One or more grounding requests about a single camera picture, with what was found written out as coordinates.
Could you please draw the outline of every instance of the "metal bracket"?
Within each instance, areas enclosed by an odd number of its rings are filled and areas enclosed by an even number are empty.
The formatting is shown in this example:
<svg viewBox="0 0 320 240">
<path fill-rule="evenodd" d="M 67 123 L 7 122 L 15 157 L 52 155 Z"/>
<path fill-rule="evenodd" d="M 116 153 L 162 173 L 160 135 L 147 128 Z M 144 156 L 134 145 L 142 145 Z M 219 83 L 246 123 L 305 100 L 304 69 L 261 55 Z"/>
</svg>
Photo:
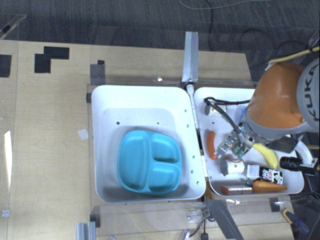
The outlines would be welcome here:
<svg viewBox="0 0 320 240">
<path fill-rule="evenodd" d="M 96 240 L 96 222 L 78 223 L 76 225 L 76 240 Z"/>
<path fill-rule="evenodd" d="M 198 32 L 186 32 L 184 42 L 184 60 L 182 71 L 183 83 L 195 83 L 198 81 Z"/>
</svg>

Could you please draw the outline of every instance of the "wooden surface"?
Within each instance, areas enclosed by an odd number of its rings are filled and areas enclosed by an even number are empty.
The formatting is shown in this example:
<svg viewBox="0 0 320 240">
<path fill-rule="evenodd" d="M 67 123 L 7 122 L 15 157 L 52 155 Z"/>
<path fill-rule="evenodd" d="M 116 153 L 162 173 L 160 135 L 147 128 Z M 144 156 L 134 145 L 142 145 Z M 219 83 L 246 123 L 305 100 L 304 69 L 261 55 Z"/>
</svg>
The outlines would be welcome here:
<svg viewBox="0 0 320 240">
<path fill-rule="evenodd" d="M 8 47 L 16 45 L 16 42 L 6 41 Z M 35 54 L 42 54 L 44 46 L 69 47 L 70 58 L 52 59 L 50 74 L 34 73 Z M 87 85 L 90 83 L 90 64 L 96 64 L 97 60 L 105 60 L 108 76 L 178 79 L 182 74 L 183 51 L 18 43 L 9 240 L 74 240 L 77 223 L 89 221 L 94 186 L 90 186 L 88 140 L 81 140 L 78 130 L 88 129 Z M 251 79 L 243 54 L 215 52 L 199 53 L 199 77 Z M 129 219 L 134 225 L 140 224 L 143 230 L 144 225 L 136 221 L 136 217 Z M 121 220 L 117 222 L 118 229 L 126 228 Z M 211 226 L 208 229 L 210 239 L 223 239 L 217 225 Z M 245 239 L 293 239 L 291 227 L 286 222 L 242 225 L 240 230 Z M 181 234 L 180 229 L 154 231 L 134 235 L 120 233 L 116 238 L 178 239 Z"/>
</svg>

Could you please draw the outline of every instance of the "banana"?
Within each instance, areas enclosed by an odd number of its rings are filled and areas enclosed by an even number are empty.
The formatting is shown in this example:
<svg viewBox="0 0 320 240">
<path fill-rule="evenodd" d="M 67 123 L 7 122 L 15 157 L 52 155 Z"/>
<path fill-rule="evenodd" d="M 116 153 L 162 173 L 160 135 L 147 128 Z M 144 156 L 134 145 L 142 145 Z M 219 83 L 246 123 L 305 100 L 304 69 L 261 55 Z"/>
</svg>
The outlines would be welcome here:
<svg viewBox="0 0 320 240">
<path fill-rule="evenodd" d="M 264 145 L 260 143 L 255 143 L 252 146 L 254 149 L 258 150 L 263 156 L 265 161 L 267 162 L 270 169 L 276 169 L 278 165 L 278 159 L 276 153 L 269 148 L 266 148 Z"/>
</svg>

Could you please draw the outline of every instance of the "white cable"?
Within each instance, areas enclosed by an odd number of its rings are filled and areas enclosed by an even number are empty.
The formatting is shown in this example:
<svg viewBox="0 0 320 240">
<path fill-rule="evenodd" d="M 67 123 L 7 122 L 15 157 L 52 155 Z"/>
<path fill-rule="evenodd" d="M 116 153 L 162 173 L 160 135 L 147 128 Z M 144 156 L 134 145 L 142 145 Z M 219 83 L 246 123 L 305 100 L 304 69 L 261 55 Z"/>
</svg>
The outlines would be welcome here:
<svg viewBox="0 0 320 240">
<path fill-rule="evenodd" d="M 279 1 L 279 0 L 245 0 L 241 2 L 236 2 L 232 4 L 227 4 L 227 5 L 222 5 L 222 6 L 217 6 L 217 7 L 204 7 L 204 8 L 196 8 L 196 7 L 191 7 L 183 3 L 181 0 L 179 0 L 180 4 L 182 4 L 184 7 L 187 7 L 188 9 L 192 10 L 213 10 L 213 9 L 221 9 L 221 8 L 226 8 L 226 7 L 231 7 L 231 6 L 236 6 L 248 2 L 265 2 L 265 1 Z"/>
</svg>

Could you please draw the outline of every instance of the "blue divided plate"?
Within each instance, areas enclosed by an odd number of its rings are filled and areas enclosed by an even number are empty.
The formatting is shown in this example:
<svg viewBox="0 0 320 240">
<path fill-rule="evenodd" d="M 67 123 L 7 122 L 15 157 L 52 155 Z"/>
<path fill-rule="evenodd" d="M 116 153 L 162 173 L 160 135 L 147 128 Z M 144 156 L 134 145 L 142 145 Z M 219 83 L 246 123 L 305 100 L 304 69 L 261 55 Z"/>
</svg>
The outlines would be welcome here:
<svg viewBox="0 0 320 240">
<path fill-rule="evenodd" d="M 147 130 L 132 130 L 123 136 L 117 177 L 125 189 L 149 195 L 169 194 L 179 186 L 181 170 L 181 150 L 173 138 Z"/>
</svg>

